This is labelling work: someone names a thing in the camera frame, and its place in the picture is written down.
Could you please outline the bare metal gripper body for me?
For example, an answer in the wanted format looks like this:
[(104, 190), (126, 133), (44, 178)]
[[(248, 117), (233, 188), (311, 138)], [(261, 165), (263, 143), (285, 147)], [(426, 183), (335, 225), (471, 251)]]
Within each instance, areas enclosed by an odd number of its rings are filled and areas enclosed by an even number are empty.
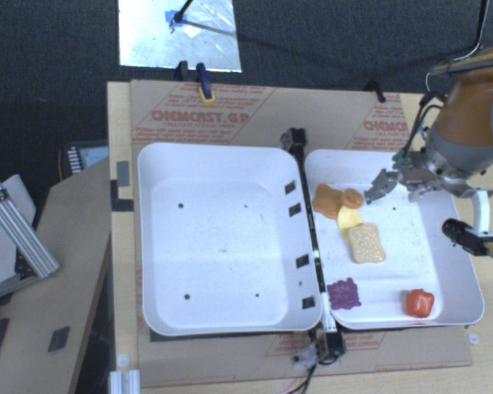
[(445, 190), (459, 198), (471, 198), (476, 190), (468, 179), (484, 170), (480, 151), (452, 151), (446, 158), (439, 151), (399, 151), (398, 182), (408, 186), (426, 185), (433, 191)]

